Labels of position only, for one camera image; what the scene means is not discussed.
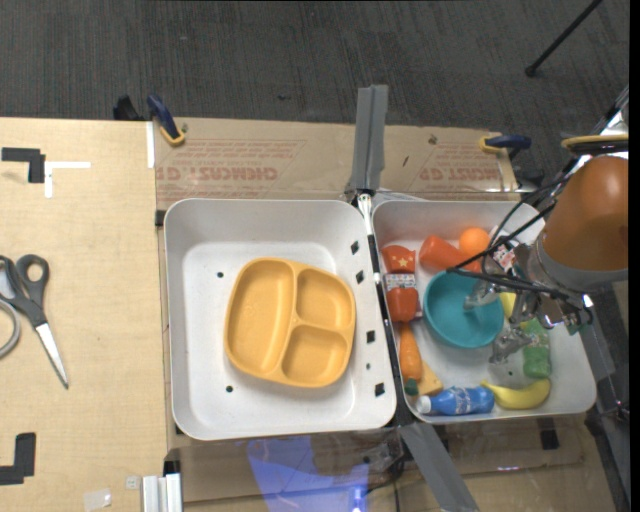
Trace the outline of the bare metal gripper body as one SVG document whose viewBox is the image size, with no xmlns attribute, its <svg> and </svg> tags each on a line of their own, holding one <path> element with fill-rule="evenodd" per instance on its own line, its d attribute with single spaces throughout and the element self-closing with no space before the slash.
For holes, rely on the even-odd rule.
<svg viewBox="0 0 640 512">
<path fill-rule="evenodd" d="M 564 325 L 575 334 L 593 323 L 593 305 L 588 295 L 570 290 L 551 277 L 543 266 L 535 245 L 518 245 L 514 250 L 507 284 L 500 286 L 502 294 L 510 295 L 512 303 L 505 313 L 509 325 L 523 327 L 536 319 L 545 329 Z"/>
</svg>

